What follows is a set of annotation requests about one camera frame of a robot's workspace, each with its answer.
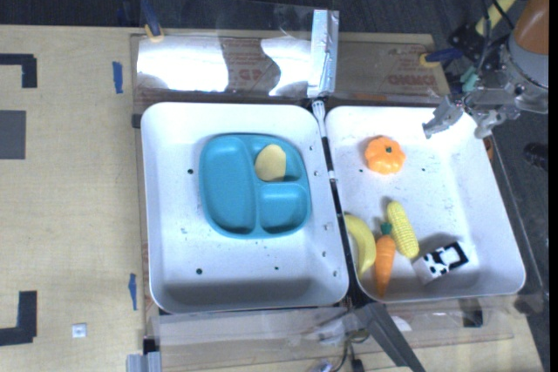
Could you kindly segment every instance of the wooden table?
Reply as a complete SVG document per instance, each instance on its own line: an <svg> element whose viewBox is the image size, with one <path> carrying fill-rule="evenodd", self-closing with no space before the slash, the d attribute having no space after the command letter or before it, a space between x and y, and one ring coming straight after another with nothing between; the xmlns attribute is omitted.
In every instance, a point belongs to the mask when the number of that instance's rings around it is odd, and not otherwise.
<svg viewBox="0 0 558 372"><path fill-rule="evenodd" d="M37 291L37 336L32 343L0 347L0 370L126 370L126 357L142 350L146 321L130 75L130 36L137 32L0 27L0 53L34 55L38 81L37 88L22 88L21 66L0 65L0 110L26 112L25 159L0 159L0 328L17 325L18 293ZM115 91L113 62L122 64L122 93ZM86 336L72 337L72 325L80 323ZM506 324L511 338L415 353L427 370L541 370L525 317L509 315ZM361 358L367 370L394 370L384 353ZM300 371L312 364L227 370Z"/></svg>

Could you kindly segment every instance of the blue plate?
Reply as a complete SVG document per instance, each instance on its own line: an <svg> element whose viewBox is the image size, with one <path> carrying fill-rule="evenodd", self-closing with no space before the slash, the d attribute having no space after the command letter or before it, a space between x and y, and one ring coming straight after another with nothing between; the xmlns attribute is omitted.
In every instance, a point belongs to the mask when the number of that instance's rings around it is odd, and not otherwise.
<svg viewBox="0 0 558 372"><path fill-rule="evenodd" d="M287 155L283 181L258 179L254 163L267 145ZM261 134L227 134L201 151L200 195L209 224L231 237L262 239L294 233L310 216L303 159L290 143Z"/></svg>

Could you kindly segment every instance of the yellow corn cob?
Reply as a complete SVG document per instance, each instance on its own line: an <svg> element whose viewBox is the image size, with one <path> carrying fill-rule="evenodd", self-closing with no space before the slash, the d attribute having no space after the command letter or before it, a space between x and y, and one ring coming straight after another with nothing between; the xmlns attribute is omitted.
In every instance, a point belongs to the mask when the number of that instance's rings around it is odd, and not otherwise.
<svg viewBox="0 0 558 372"><path fill-rule="evenodd" d="M387 220L391 223L391 237L395 240L398 251L409 259L419 254L419 241L405 209L398 201L388 204Z"/></svg>

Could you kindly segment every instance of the carrot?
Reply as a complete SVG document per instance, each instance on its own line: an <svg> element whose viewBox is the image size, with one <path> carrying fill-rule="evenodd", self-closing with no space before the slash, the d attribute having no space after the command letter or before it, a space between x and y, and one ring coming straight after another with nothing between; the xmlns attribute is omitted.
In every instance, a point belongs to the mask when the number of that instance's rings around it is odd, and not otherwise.
<svg viewBox="0 0 558 372"><path fill-rule="evenodd" d="M390 236L391 224L381 226L382 236L376 241L375 281L376 290L380 297L384 297L385 290L390 283L393 259L395 258L395 240Z"/></svg>

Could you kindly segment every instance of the black square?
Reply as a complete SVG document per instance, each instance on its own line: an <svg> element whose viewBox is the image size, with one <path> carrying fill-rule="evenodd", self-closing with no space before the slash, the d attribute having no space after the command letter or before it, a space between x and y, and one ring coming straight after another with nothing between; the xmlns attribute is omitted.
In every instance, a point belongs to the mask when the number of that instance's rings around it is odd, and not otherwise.
<svg viewBox="0 0 558 372"><path fill-rule="evenodd" d="M25 111L0 111L0 159L25 159Z"/></svg>

